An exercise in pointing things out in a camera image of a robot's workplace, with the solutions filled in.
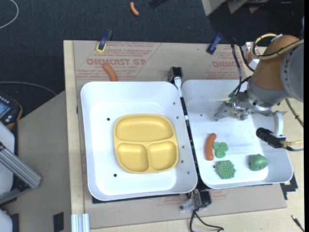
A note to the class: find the orange sausage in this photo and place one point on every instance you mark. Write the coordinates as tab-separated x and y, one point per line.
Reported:
111	72
134	9
209	146

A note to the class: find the brown cardboard board red print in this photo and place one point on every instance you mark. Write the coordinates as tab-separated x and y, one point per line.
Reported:
149	57

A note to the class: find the green broccoli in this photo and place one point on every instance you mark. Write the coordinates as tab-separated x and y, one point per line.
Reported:
220	150

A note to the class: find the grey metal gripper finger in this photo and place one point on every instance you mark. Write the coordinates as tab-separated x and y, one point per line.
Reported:
242	114
222	111

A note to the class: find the black cylinder on white bracket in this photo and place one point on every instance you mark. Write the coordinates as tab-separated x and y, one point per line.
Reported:
268	134

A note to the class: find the yellow divided plate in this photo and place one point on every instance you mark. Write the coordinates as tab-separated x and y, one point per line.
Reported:
144	129

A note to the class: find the white plastic tray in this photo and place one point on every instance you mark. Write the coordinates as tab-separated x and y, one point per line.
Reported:
101	134
241	139

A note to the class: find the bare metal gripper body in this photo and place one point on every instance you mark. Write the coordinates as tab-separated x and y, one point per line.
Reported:
243	103

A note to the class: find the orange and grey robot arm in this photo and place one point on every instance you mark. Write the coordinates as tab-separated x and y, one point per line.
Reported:
270	66

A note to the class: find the green grapes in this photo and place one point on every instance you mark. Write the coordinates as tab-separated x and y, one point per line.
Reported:
225	169

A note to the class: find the green pear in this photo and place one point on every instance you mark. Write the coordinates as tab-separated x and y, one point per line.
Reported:
258	163

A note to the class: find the thin black and white rod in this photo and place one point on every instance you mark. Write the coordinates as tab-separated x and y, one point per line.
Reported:
186	115

